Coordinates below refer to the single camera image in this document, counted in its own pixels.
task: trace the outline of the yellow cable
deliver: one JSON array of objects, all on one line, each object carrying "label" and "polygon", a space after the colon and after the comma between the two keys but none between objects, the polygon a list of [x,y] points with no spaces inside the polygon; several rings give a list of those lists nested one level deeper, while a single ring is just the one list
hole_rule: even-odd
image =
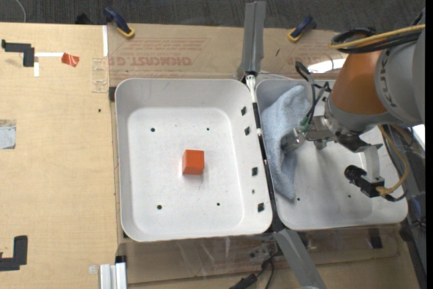
[{"label": "yellow cable", "polygon": [[362,43],[369,43],[378,39],[387,39],[393,35],[405,34],[406,32],[417,32],[426,27],[425,24],[420,24],[418,26],[408,26],[406,28],[397,29],[391,32],[383,32],[382,34],[371,35],[370,37],[365,37],[363,39],[349,41],[347,43],[340,43],[338,45],[332,45],[332,43],[328,44],[329,48],[340,49],[340,48],[349,48],[353,46],[360,45]]},{"label": "yellow cable", "polygon": [[400,151],[395,146],[395,143],[393,142],[391,137],[385,132],[383,126],[379,125],[378,127],[379,127],[379,130],[382,133],[382,135],[388,141],[388,143],[392,147],[392,149],[397,153],[398,157],[401,159],[401,161],[403,162],[403,164],[405,166],[405,172],[403,173],[402,177],[391,188],[376,187],[376,190],[379,192],[380,196],[385,196],[385,195],[393,193],[394,190],[396,190],[398,187],[400,187],[400,185],[406,180],[407,176],[409,175],[409,165],[407,164],[406,158],[400,153]]}]

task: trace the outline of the wooden table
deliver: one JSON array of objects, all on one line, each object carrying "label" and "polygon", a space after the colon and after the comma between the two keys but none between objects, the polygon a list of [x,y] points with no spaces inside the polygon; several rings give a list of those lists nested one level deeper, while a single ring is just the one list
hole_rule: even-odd
[{"label": "wooden table", "polygon": [[[0,272],[0,288],[98,287],[97,266],[118,247],[113,136],[107,93],[92,93],[92,59],[102,58],[102,26],[1,23],[0,39],[31,43],[40,77],[19,53],[0,51],[0,120],[16,120],[16,147],[0,150],[0,252],[12,257],[16,236],[28,236],[27,264]],[[418,288],[406,244],[393,257],[319,266],[329,288]],[[132,288],[228,288],[241,275],[134,284]],[[252,289],[262,288],[266,276]],[[298,288],[290,269],[271,288]]]}]

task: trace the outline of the white cable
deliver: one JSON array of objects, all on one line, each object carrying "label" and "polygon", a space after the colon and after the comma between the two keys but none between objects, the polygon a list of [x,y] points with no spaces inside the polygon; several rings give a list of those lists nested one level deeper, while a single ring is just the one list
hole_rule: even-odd
[{"label": "white cable", "polygon": [[26,9],[24,9],[24,6],[22,6],[22,4],[20,3],[19,0],[14,0],[14,1],[16,1],[18,3],[18,5],[21,7],[21,10],[24,14],[24,22],[25,22],[26,21]]}]

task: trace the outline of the blue cloth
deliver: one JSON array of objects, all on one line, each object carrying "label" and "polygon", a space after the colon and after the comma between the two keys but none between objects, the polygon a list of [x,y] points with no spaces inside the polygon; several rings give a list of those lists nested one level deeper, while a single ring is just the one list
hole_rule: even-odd
[{"label": "blue cloth", "polygon": [[263,138],[275,190],[286,198],[296,197],[294,176],[296,151],[284,154],[281,139],[298,128],[311,107],[304,96],[304,86],[297,85],[282,94],[262,112]]}]

